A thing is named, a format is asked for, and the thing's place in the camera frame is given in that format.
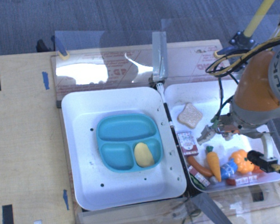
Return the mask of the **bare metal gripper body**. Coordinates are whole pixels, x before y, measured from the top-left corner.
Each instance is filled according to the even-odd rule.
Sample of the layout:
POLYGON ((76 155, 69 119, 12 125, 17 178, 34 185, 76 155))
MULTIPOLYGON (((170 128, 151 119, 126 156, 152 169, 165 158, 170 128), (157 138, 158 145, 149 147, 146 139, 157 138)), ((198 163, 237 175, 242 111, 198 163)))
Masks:
POLYGON ((217 134, 223 135, 234 135, 240 133, 240 128, 233 118, 233 114, 227 113, 221 115, 218 119, 218 124, 215 129, 217 134))

